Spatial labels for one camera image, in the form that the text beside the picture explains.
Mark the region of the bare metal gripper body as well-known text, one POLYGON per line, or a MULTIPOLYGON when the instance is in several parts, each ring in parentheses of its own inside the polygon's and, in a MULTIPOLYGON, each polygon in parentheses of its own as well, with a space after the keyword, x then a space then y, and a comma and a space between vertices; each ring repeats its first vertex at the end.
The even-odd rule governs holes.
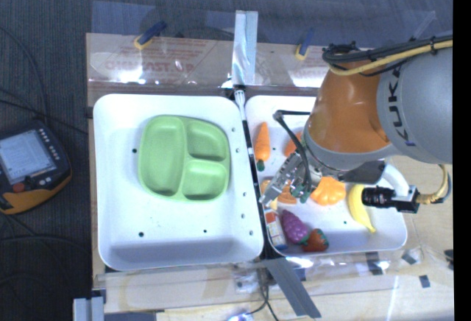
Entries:
POLYGON ((288 183, 294 190, 314 190, 320 183, 322 174, 308 159, 294 152, 283 162, 273 178, 274 187, 283 189, 288 183))

